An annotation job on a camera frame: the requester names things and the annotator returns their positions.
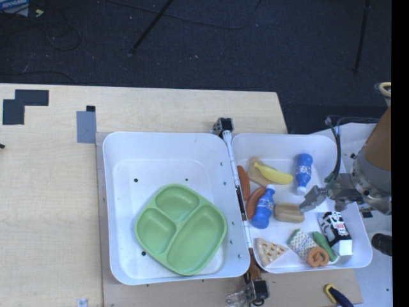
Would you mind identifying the yellow banana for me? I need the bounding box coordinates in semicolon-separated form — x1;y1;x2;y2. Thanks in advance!
253;162;294;185

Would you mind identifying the thin black and white rod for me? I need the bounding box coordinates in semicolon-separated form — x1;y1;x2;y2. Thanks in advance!
222;129;257;281

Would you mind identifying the pizza slice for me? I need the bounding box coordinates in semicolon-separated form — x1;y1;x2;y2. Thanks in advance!
254;237;289;268

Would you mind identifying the black block with wires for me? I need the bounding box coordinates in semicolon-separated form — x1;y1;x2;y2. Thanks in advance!
243;278;270;306
210;117;235;137

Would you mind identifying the blue bottle with white cap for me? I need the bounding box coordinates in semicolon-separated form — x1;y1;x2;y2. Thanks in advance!
294;153;314;196
251;184;277;230

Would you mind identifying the black cylinder on white bracket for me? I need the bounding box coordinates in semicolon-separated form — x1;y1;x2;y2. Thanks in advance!
371;232;392;257

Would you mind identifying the orange sausage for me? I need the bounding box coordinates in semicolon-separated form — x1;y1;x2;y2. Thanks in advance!
245;186;266;220
236;165;251;201

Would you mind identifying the green divided plate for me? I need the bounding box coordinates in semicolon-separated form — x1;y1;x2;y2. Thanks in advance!
134;183;228;276

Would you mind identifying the black and white milk carton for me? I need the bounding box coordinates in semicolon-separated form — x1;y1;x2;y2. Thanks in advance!
316;211;353;257

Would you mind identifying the blue and white box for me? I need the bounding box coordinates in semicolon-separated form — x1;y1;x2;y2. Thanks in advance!
0;0;30;16

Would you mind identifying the tan hot dog bun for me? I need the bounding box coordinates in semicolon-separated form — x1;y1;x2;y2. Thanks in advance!
274;202;305;224

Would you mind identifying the orange pretzel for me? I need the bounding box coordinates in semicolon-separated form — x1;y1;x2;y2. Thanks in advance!
305;246;330;268

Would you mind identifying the white and green packet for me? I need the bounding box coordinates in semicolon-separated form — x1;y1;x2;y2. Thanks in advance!
286;228;318;261

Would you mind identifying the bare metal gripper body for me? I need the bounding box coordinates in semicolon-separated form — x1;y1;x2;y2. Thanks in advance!
325;173;392;216

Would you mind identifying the white plastic tray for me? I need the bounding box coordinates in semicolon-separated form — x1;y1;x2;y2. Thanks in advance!
102;131;251;286
230;132;374;274

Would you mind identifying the beige bread slice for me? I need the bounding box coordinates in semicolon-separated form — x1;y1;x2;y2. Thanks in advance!
246;157;276;187

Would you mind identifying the green pea pod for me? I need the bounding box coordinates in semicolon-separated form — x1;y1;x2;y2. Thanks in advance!
311;231;339;264

